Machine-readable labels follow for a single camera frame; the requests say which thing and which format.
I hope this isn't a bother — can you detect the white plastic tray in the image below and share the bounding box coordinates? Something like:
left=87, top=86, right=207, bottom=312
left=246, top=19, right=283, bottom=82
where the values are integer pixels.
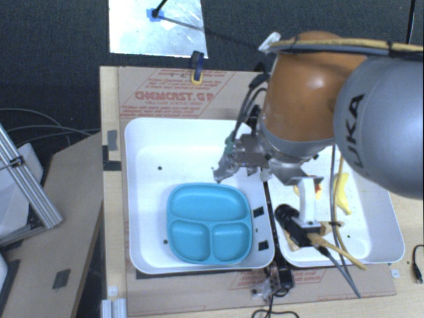
left=264, top=144, right=406, bottom=268
left=123, top=117, right=276, bottom=275

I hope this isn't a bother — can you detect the yellow banana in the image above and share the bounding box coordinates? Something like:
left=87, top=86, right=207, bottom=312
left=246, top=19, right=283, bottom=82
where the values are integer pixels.
left=332, top=172, right=352, bottom=216

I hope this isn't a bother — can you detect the brown cardboard board red print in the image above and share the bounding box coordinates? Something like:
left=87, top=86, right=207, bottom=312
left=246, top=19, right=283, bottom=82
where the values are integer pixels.
left=117, top=66, right=398, bottom=313

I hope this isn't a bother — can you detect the yellow and red pizza slice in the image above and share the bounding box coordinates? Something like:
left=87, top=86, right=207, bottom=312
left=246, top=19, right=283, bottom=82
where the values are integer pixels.
left=293, top=176, right=323, bottom=201

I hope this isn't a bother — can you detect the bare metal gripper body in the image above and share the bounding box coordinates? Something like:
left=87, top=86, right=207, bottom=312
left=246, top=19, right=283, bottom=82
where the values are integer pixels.
left=231, top=133, right=325, bottom=186

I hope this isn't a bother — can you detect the blue divided plate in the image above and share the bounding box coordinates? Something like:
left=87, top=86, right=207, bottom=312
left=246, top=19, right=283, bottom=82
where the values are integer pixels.
left=166, top=182, right=254, bottom=266

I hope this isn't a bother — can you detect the black block with thin wires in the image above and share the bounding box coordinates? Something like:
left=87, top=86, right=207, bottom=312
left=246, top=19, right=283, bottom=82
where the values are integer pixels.
left=264, top=265, right=296, bottom=298

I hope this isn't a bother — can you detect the black cylinder on white bracket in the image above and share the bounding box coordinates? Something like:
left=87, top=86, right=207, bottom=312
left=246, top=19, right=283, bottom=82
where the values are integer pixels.
left=274, top=176, right=324, bottom=248

